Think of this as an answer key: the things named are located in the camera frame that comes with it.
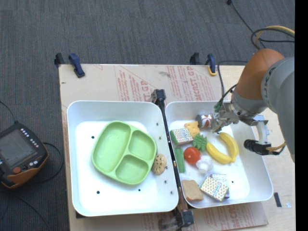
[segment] small box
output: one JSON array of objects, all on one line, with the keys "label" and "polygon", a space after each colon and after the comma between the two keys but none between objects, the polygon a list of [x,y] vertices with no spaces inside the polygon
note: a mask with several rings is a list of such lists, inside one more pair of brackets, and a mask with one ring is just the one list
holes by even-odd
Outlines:
[{"label": "small box", "polygon": [[207,176],[204,182],[202,183],[200,190],[205,194],[221,202],[225,198],[225,195],[229,190],[229,187],[226,186],[225,184],[222,184],[218,180],[210,176]]},{"label": "small box", "polygon": [[193,137],[187,128],[178,128],[170,131],[170,136],[175,145],[188,144]]},{"label": "small box", "polygon": [[[227,187],[229,186],[228,185],[227,175],[225,175],[225,174],[211,174],[210,177],[218,180],[219,182],[221,182],[222,184],[226,185]],[[225,198],[229,198],[229,197],[230,197],[230,193],[229,193],[229,190],[228,190],[227,193],[226,193]]]}]

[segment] green plate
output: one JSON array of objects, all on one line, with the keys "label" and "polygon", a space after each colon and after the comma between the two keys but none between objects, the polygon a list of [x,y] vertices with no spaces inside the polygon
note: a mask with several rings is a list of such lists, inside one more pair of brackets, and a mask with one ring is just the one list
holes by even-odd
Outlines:
[{"label": "green plate", "polygon": [[141,183],[149,174],[157,147],[154,139],[122,121],[109,122],[92,150],[98,171],[125,184]]}]

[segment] blue clamp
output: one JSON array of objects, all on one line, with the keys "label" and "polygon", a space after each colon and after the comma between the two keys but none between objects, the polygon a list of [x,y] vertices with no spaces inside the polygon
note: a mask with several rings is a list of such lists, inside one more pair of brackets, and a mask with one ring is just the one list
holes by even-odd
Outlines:
[{"label": "blue clamp", "polygon": [[200,64],[200,61],[199,61],[199,52],[195,52],[195,53],[191,56],[191,58],[190,58],[190,60],[189,60],[189,64],[190,64],[190,65],[202,65],[202,64]]},{"label": "blue clamp", "polygon": [[79,57],[75,53],[71,53],[68,56],[69,61],[71,62],[71,65],[75,66],[74,72],[77,75],[78,78],[85,76],[85,72],[83,72]]},{"label": "blue clamp", "polygon": [[214,60],[214,56],[212,54],[207,55],[207,61],[206,61],[205,65],[207,65],[208,63],[210,63],[209,67],[208,67],[208,72],[212,76],[216,75],[215,60]]},{"label": "blue clamp", "polygon": [[61,53],[56,54],[56,56],[54,58],[54,64],[56,65],[56,67],[59,67],[59,65],[61,65],[61,64],[65,64]]}]

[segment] tomato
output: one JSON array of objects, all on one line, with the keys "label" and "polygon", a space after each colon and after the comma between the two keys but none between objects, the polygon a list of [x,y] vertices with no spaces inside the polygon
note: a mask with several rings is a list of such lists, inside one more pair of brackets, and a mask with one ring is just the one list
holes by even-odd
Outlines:
[{"label": "tomato", "polygon": [[190,164],[195,164],[200,159],[200,151],[196,147],[187,147],[183,153],[184,159]]}]

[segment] toy can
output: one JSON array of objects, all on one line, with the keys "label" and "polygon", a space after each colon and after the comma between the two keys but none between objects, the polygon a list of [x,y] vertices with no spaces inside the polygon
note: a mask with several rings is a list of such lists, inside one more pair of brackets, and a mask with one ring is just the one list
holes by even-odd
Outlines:
[{"label": "toy can", "polygon": [[211,127],[212,124],[212,118],[213,116],[211,114],[209,115],[197,115],[196,116],[196,121],[198,121],[198,127],[200,128],[207,128]]}]

